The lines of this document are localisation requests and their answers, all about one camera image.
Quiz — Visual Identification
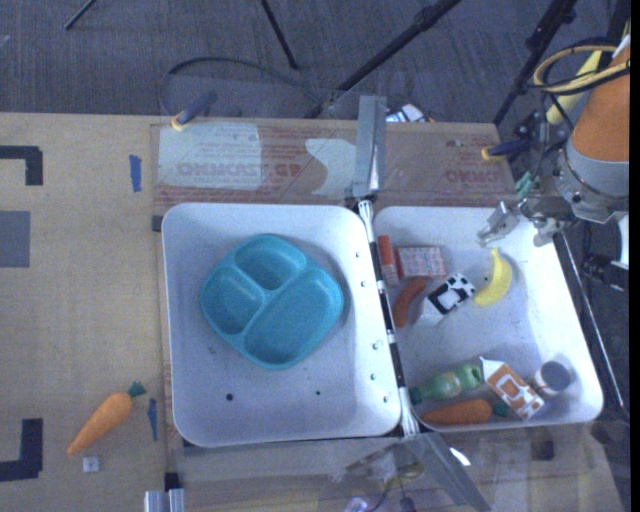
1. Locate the orange and white carton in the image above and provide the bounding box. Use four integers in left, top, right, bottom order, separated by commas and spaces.
478, 355, 547, 422

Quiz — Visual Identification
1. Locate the orange and white tube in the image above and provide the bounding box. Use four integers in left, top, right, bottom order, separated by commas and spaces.
376, 234, 402, 287

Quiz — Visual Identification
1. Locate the black and white carton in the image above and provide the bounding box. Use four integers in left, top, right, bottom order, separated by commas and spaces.
426, 271, 478, 317

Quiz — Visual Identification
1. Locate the orange sausage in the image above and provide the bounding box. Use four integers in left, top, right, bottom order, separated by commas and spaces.
391, 276, 428, 329

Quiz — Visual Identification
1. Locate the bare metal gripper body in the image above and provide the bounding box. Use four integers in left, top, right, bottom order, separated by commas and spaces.
518, 172, 631, 225

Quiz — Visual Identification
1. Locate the orange carrot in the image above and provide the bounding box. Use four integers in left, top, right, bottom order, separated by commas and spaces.
419, 397, 509, 427
65, 380, 148, 457

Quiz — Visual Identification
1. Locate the blue divided plate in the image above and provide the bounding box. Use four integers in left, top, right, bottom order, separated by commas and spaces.
198, 232, 346, 372

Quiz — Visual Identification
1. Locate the yellow banana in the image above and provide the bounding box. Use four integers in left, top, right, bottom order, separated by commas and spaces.
472, 246, 514, 309

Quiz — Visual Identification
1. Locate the white plastic tray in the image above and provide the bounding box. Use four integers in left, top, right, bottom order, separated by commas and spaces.
372, 205, 605, 434
160, 202, 403, 449

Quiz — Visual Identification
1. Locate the brown cardboard board red print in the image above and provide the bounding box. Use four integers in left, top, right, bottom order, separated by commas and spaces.
149, 121, 622, 512

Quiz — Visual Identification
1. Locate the green bottle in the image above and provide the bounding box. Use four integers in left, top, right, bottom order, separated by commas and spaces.
408, 362, 485, 406

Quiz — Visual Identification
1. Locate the small can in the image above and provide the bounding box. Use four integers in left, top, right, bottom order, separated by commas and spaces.
533, 359, 577, 399

